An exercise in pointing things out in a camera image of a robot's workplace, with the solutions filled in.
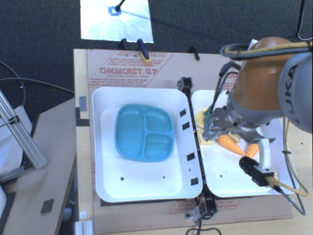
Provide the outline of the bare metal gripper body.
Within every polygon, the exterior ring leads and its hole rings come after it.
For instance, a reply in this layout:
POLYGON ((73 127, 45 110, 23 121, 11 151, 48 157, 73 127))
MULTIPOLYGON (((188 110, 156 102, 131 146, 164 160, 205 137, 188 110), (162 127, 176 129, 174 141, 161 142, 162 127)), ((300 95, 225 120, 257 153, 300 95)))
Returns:
POLYGON ((233 108, 215 108, 210 118, 212 131, 236 132, 247 130, 247 122, 233 108))

